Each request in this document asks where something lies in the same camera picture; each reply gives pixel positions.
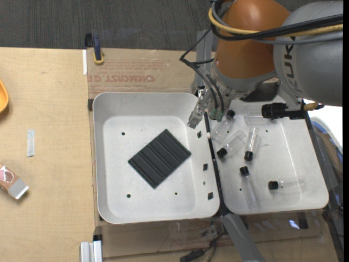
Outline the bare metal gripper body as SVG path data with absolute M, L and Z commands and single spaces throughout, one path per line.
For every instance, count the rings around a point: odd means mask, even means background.
M 207 112 L 209 115 L 224 115 L 227 113 L 231 101 L 247 96 L 247 91 L 234 90 L 223 84 L 217 84 L 217 86 L 221 95 L 218 95 L 214 87 L 206 87 L 201 91 L 195 113 L 203 115 Z

